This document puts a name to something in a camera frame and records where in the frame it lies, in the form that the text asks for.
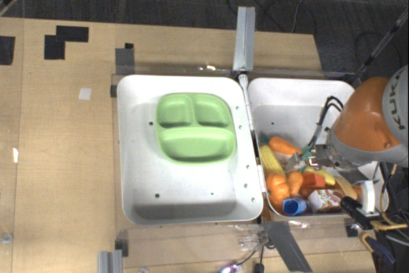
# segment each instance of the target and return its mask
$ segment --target food package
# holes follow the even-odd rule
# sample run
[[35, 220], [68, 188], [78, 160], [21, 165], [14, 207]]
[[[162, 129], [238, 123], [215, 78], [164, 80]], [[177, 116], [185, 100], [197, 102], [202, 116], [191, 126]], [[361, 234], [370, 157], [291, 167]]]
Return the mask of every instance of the food package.
[[340, 190], [319, 189], [308, 196], [308, 201], [313, 213], [335, 213], [341, 211], [341, 200], [344, 197]]

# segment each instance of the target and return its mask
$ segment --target green divided plate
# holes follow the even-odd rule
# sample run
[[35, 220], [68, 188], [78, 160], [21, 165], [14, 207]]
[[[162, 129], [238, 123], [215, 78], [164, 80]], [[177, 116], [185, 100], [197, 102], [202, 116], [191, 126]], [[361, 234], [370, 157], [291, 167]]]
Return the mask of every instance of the green divided plate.
[[229, 107], [207, 93], [172, 93], [160, 98], [156, 133], [162, 154], [172, 162], [206, 164], [236, 152], [236, 133]]

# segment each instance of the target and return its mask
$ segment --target tabletop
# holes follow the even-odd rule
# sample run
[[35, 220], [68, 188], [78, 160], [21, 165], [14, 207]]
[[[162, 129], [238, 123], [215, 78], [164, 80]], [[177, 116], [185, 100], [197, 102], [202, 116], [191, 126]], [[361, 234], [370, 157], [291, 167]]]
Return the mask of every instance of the tabletop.
[[[88, 40], [67, 39], [65, 59], [48, 60], [45, 36], [56, 36], [57, 26], [87, 27]], [[97, 272], [98, 252], [112, 251], [117, 236], [110, 94], [115, 49], [132, 44], [136, 66], [229, 68], [235, 31], [0, 18], [0, 36], [15, 38], [12, 65], [0, 65], [5, 109], [0, 115], [5, 126], [0, 131], [0, 220], [2, 233], [13, 233], [10, 244], [0, 244], [0, 269]], [[314, 38], [285, 33], [256, 32], [254, 65], [321, 69]], [[81, 97], [81, 90], [88, 95]], [[10, 152], [14, 148], [17, 163]], [[357, 238], [347, 238], [340, 227], [329, 236], [326, 229], [294, 232], [315, 272], [374, 272], [372, 257]], [[173, 245], [181, 246], [177, 240]], [[147, 254], [151, 273], [219, 272], [239, 259], [166, 262], [158, 260], [161, 251]], [[184, 256], [182, 248], [174, 253]], [[243, 266], [245, 272], [252, 272], [256, 260]], [[266, 251], [263, 262], [266, 272], [287, 272], [276, 250]], [[127, 273], [140, 269], [125, 267]]]

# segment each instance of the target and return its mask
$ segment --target orange toy vegetable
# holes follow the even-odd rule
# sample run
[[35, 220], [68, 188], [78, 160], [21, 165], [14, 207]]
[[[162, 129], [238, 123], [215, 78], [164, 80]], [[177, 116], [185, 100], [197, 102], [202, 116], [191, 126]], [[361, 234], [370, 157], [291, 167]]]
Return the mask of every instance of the orange toy vegetable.
[[325, 189], [325, 179], [315, 173], [302, 173], [302, 186], [310, 189]]
[[287, 177], [287, 184], [289, 186], [289, 195], [295, 197], [300, 191], [303, 177], [300, 171], [291, 172]]
[[268, 142], [268, 145], [275, 152], [284, 153], [286, 155], [294, 155], [294, 153], [299, 153], [301, 155], [300, 148], [297, 148], [280, 137], [272, 137]]
[[269, 174], [266, 178], [268, 199], [276, 210], [282, 210], [282, 202], [290, 197], [286, 177], [279, 174]]
[[324, 177], [315, 173], [302, 173], [301, 197], [307, 199], [316, 189], [325, 189]]

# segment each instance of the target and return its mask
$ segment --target toy orange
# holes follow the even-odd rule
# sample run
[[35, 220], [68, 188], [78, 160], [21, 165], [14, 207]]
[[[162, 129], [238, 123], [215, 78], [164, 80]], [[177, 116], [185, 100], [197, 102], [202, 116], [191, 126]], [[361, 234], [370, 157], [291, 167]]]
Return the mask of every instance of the toy orange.
[[289, 186], [285, 176], [269, 174], [266, 178], [268, 200], [276, 210], [282, 210], [282, 202], [290, 197]]

